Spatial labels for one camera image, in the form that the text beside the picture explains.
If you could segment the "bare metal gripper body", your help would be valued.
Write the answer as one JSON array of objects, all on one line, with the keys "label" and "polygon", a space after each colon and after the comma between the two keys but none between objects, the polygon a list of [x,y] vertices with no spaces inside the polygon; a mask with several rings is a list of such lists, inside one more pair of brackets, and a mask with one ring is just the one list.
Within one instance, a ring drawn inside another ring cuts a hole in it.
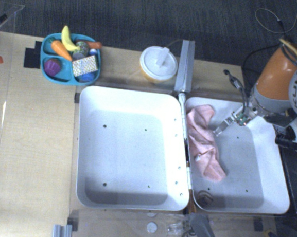
[{"label": "bare metal gripper body", "polygon": [[258,109],[254,106],[241,105],[240,108],[232,111],[225,119],[227,125],[237,123],[239,126],[246,126],[258,114]]}]

